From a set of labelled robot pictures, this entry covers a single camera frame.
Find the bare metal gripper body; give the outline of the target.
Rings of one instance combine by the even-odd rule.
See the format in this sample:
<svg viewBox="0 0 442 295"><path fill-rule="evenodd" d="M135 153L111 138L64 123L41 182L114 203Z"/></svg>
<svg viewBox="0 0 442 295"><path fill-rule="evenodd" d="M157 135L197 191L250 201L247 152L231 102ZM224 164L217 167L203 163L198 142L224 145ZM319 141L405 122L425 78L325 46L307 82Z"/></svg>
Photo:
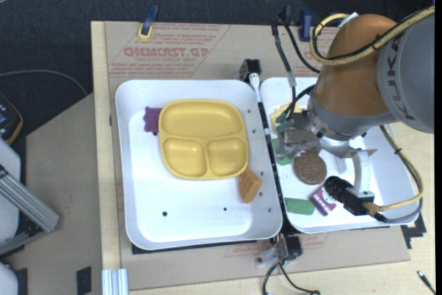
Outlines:
<svg viewBox="0 0 442 295"><path fill-rule="evenodd" d="M348 151L349 136L332 129L315 111L294 113L282 132L282 140L293 145L313 146L316 150Z"/></svg>

